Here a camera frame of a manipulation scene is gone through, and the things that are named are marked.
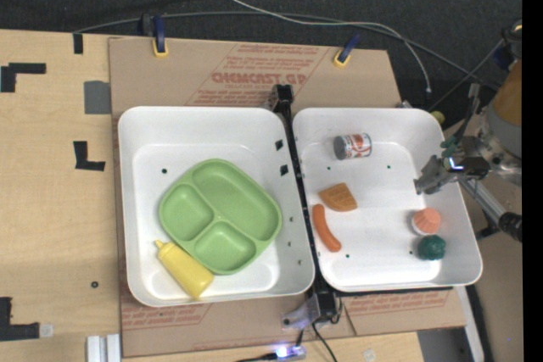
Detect pink and white doughnut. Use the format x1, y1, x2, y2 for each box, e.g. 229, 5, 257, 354
410, 207, 443, 237

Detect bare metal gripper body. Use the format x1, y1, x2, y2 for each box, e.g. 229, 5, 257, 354
441, 134, 523, 185

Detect green broccoli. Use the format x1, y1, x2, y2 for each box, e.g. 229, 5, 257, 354
416, 234, 448, 262

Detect orange sausage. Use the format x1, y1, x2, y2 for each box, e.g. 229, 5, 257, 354
311, 203, 343, 253

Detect orange pizza slice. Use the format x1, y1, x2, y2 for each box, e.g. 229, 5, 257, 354
317, 181, 359, 214

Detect black block with thin wires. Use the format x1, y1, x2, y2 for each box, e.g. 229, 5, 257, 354
314, 288, 343, 323
267, 83, 295, 114

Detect red and white small can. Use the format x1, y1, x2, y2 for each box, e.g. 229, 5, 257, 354
332, 132, 373, 162

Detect yellow squeeze bottle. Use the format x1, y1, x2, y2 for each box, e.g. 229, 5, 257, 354
154, 239, 216, 301

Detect white plastic tray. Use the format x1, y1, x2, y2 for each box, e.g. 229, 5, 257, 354
117, 105, 316, 308
291, 107, 484, 293

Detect green divided plate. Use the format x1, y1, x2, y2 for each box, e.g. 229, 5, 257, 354
158, 158, 284, 277

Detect brown cardboard board red print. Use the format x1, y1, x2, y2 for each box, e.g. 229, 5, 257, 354
108, 36, 468, 359

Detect thin black rod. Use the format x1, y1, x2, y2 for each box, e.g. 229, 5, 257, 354
281, 97, 326, 296

